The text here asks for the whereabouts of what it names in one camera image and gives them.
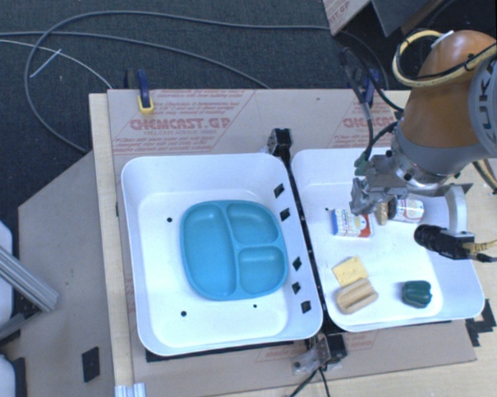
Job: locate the white plastic tray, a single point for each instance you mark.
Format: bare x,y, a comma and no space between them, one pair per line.
160,255
390,253

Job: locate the white packet with orange print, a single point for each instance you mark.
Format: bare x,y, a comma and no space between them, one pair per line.
410,210

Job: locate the yellow cheese slice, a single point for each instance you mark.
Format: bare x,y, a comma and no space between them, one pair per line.
349,270

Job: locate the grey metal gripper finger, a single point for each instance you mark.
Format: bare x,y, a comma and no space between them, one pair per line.
357,199
375,201

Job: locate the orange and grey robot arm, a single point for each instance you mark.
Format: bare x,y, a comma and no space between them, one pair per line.
441,103

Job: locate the green bell pepper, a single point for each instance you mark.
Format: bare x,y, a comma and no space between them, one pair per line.
417,294

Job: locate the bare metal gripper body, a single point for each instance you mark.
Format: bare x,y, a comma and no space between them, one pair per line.
391,177

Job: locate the black cylinder on white bracket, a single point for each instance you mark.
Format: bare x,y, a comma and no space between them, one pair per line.
439,239

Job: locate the tan toy biscuit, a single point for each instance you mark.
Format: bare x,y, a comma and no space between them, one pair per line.
383,216

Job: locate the tan toy bread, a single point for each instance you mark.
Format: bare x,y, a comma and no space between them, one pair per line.
356,296

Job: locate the blue divided plate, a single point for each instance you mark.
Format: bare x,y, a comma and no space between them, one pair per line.
234,252

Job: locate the brown cardboard board red print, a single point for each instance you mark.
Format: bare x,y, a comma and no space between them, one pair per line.
228,120

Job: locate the thin black rod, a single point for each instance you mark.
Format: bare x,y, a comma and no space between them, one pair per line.
304,228

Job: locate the white carton red blue print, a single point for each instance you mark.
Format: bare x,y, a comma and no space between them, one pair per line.
352,226

